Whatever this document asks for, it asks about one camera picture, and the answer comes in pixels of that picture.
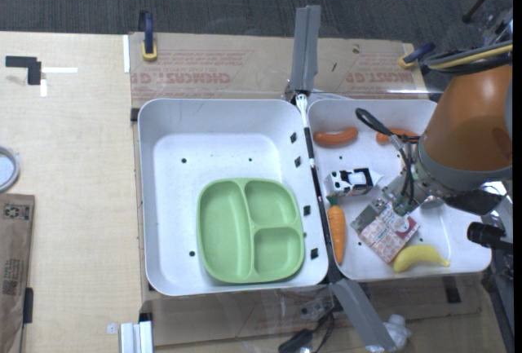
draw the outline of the table surface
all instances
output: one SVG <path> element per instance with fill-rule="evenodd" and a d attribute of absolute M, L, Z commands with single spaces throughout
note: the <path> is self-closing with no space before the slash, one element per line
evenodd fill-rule
<path fill-rule="evenodd" d="M 0 67 L 0 143 L 20 154 L 9 190 L 36 197 L 29 286 L 33 322 L 23 352 L 115 352 L 112 324 L 136 322 L 142 304 L 131 80 L 124 36 L 0 33 L 4 55 L 48 68 L 47 93 L 26 70 Z M 480 312 L 408 323 L 405 351 L 505 350 L 483 291 Z M 288 336 L 163 347 L 159 351 L 276 351 Z M 367 351 L 353 328 L 324 351 Z"/>

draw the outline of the yellow cable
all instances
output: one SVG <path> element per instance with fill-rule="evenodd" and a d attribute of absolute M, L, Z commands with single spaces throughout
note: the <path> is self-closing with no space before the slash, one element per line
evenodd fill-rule
<path fill-rule="evenodd" d="M 449 62 L 444 62 L 444 63 L 439 63 L 439 64 L 432 64 L 429 67 L 432 69 L 452 68 L 454 66 L 459 66 L 460 64 L 471 63 L 478 59 L 487 59 L 489 57 L 493 57 L 496 55 L 502 55 L 502 54 L 508 53 L 510 51 L 513 51 L 512 44 L 509 44 L 509 45 L 503 46 L 503 47 L 499 47 L 497 49 L 483 51 L 482 53 L 477 53 L 476 55 L 469 55 L 466 57 L 462 57 L 461 59 L 450 60 Z"/>

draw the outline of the blue and yellow clamp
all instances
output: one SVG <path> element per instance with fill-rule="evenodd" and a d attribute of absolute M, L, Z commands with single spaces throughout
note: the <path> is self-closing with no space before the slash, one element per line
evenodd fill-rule
<path fill-rule="evenodd" d="M 424 46 L 415 49 L 409 55 L 402 55 L 399 59 L 397 59 L 397 63 L 403 69 L 409 69 L 415 64 L 416 60 L 421 59 L 425 54 L 429 53 L 433 49 L 435 49 L 435 44 L 427 43 Z"/>
<path fill-rule="evenodd" d="M 148 11 L 139 12 L 138 31 L 145 32 L 145 39 L 141 43 L 141 54 L 145 61 L 157 59 L 157 46 L 153 38 L 153 15 Z"/>

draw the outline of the brown paper bag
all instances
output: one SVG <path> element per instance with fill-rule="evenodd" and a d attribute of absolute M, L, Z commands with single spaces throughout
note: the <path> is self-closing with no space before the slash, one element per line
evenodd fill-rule
<path fill-rule="evenodd" d="M 34 196 L 0 194 L 0 351 L 19 353 Z"/>

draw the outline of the carrot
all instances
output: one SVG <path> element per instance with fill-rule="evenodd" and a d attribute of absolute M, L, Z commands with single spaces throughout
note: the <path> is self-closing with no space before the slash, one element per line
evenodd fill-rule
<path fill-rule="evenodd" d="M 350 143 L 358 134 L 359 130 L 356 127 L 348 127 L 337 134 L 316 132 L 313 139 L 320 146 L 331 148 Z"/>
<path fill-rule="evenodd" d="M 412 133 L 411 131 L 408 131 L 408 130 L 405 130 L 405 129 L 402 129 L 402 128 L 391 128 L 390 131 L 394 134 L 394 135 L 398 135 L 398 136 L 402 136 L 402 135 L 408 135 L 410 137 L 417 137 L 418 135 L 416 135 L 415 133 Z M 390 141 L 390 137 L 387 136 L 387 135 L 384 135 L 383 133 L 377 133 L 375 139 L 377 140 L 378 143 L 381 143 L 381 144 L 384 144 L 384 143 L 387 143 Z"/>
<path fill-rule="evenodd" d="M 334 246 L 335 260 L 341 264 L 344 257 L 344 247 L 346 245 L 346 217 L 343 209 L 337 205 L 337 196 L 329 196 L 328 201 L 332 205 L 327 212 L 328 223 L 330 225 L 330 235 Z"/>

